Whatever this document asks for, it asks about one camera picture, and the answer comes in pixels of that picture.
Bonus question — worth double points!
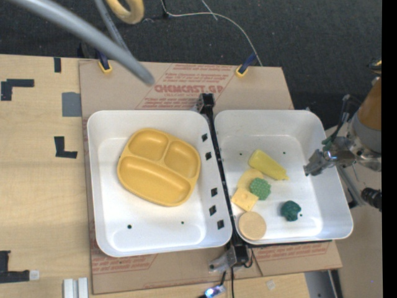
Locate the white plastic tray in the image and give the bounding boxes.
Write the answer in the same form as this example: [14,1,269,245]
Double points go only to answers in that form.
[86,109,233,258]
[213,109,355,246]

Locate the black block with thin wires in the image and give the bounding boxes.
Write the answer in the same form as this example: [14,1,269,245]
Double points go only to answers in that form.
[228,243,252,267]
[197,93,216,115]

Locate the brown cardboard board red print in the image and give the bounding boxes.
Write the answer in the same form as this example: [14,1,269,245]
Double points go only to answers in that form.
[78,60,344,295]

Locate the yellow divided plate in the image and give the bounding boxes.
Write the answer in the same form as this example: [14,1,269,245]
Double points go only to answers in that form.
[116,127,202,207]

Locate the green grapes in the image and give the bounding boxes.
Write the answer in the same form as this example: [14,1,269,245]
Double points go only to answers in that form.
[249,177,272,201]

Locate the dark green broccoli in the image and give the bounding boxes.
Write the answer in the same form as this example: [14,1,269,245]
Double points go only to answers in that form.
[280,200,303,222]

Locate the black cylinder on white bracket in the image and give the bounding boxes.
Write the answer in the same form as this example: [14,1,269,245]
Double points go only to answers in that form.
[337,165,382,212]

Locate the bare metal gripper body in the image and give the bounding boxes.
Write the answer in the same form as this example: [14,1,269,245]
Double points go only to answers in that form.
[322,135,382,172]

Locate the yellow round slice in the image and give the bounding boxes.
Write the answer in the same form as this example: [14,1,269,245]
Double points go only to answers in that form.
[237,168,265,192]

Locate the thin black rod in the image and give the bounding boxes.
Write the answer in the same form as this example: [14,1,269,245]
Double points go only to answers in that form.
[205,106,246,251]

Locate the yellow squeeze bottle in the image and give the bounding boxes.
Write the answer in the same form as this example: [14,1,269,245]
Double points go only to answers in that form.
[248,148,290,181]

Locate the tan round biscuit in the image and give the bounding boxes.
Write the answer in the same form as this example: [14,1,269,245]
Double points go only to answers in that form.
[238,210,268,242]

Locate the yellow cheese slice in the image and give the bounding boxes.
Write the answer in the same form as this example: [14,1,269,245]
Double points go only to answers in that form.
[230,187,260,212]

